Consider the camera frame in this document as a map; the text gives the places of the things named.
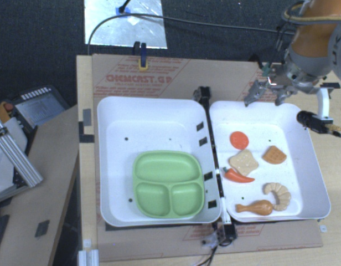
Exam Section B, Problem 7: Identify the orange waffle piece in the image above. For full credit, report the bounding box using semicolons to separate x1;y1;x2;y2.
262;145;287;165

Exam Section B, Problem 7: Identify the thin black and white rod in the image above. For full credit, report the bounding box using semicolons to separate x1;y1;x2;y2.
202;97;229;224

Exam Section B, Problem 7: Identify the white plastic tray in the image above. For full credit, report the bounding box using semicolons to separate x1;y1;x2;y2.
209;100;332;223
96;95;223;228

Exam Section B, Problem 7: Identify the brown cardboard board red print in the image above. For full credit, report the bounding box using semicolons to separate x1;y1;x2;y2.
91;53;324;263

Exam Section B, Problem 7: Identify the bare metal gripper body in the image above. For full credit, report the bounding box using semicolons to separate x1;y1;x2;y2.
266;62;321;91

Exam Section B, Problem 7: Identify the orange chili pepper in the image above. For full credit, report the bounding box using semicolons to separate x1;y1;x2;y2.
222;167;256;183

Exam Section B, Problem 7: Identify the beige bread slice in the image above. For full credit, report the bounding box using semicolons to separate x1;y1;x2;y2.
229;149;260;177

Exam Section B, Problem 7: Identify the brown chicken drumstick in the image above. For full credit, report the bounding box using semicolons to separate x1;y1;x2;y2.
235;199;274;216

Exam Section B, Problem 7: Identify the green divided plate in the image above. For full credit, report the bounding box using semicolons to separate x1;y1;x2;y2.
132;150;205;219

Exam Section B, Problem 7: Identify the black cylinder on white bracket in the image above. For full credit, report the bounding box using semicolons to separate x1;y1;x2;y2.
296;82;340;134

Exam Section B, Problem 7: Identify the red tomato slice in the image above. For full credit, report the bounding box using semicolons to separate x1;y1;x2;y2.
229;131;250;150

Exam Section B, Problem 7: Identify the black block with thin wires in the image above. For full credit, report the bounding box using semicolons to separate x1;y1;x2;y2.
193;86;211;103
216;221;237;246

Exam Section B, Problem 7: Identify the beige shrimp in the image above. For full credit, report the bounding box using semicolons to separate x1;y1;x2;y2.
263;182;292;212

